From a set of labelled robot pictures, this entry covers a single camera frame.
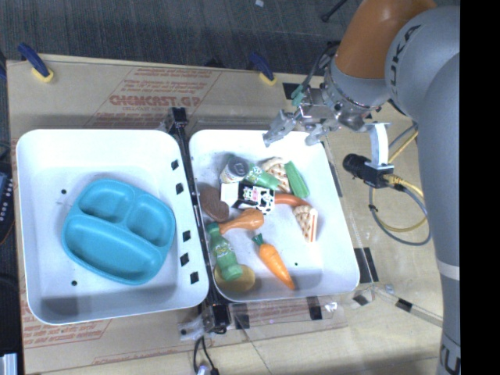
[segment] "gray floor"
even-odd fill
[[[341,40],[362,0],[348,0],[323,22],[321,15],[339,1],[0,0],[0,49],[14,60],[20,59],[17,46],[24,42],[43,53],[198,66],[215,60],[242,70],[248,68],[248,54],[256,51],[276,72],[308,73],[327,42]],[[9,142],[4,84],[0,142]],[[0,244],[0,276],[16,281],[12,235]],[[19,348],[16,293],[4,283],[0,355]]]

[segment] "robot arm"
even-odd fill
[[[347,127],[370,132],[364,119],[389,98],[419,125],[425,195],[444,314],[439,374],[460,370],[459,294],[459,7],[433,0],[363,0],[325,71],[291,114],[280,112],[266,145],[296,125],[308,145]]]

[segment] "black connector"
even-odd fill
[[[387,173],[393,173],[393,166],[384,166],[381,168],[374,168],[372,166],[366,165],[369,163],[367,157],[357,154],[347,154],[342,162],[342,166],[346,171],[352,173],[354,177],[362,179],[365,184],[368,184],[372,188],[385,188],[388,186],[387,181],[384,179],[384,175]]]

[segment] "toy pizza slice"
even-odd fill
[[[291,193],[287,171],[284,168],[285,164],[286,162],[283,159],[274,157],[263,163],[261,165],[261,168],[280,181],[280,184],[278,185],[279,189],[281,189],[285,193]]]
[[[318,210],[310,205],[300,205],[293,209],[295,218],[302,229],[305,241],[312,243],[316,241],[316,228],[318,224]]]

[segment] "yellow clamp tip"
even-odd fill
[[[38,79],[38,80],[41,80],[42,82],[44,83],[48,83],[52,80],[52,78],[54,77],[54,73],[52,70],[50,70],[49,68],[47,68],[48,70],[48,76],[44,77],[41,73],[39,73],[38,71],[36,71],[35,68],[31,68],[31,73],[33,75],[35,75],[35,77]]]
[[[264,75],[262,72],[259,74],[259,78],[262,79],[264,82],[266,82],[269,86],[273,86],[277,82],[276,77],[274,77],[274,79],[271,80],[266,75]]]

